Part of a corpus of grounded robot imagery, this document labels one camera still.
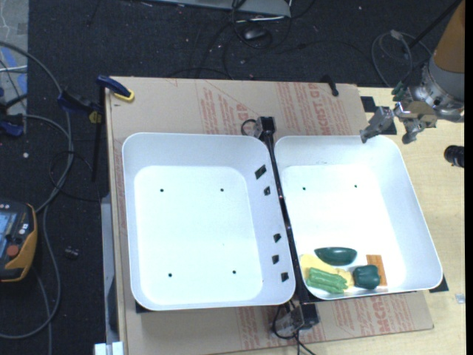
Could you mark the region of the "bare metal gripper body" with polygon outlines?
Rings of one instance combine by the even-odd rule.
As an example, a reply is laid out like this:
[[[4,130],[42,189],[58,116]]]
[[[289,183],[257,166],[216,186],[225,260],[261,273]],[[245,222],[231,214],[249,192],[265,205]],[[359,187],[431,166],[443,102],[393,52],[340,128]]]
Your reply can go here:
[[[400,121],[435,126],[437,120],[462,122],[464,102],[439,87],[420,85],[393,93],[394,112]]]

